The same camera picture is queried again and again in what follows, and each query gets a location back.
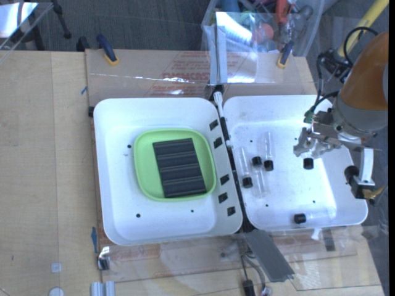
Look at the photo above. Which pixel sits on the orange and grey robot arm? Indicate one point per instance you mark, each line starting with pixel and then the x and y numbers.
pixel 362 82

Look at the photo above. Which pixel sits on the clear bottle with black cap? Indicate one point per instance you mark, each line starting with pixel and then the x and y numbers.
pixel 308 163
pixel 256 161
pixel 247 182
pixel 300 218
pixel 268 165

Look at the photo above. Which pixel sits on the clear plastic storage bin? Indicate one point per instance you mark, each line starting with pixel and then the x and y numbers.
pixel 265 17

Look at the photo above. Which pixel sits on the black ribbed block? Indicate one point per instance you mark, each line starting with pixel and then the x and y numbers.
pixel 179 168

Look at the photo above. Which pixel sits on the white plastic tray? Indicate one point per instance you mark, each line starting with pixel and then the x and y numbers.
pixel 293 190
pixel 120 171

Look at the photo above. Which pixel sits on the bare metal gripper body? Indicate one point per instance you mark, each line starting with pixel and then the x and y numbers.
pixel 325 127

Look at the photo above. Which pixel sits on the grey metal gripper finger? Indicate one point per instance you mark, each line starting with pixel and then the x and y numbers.
pixel 324 149
pixel 301 143

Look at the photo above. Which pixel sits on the green plate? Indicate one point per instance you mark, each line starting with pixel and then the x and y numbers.
pixel 143 153

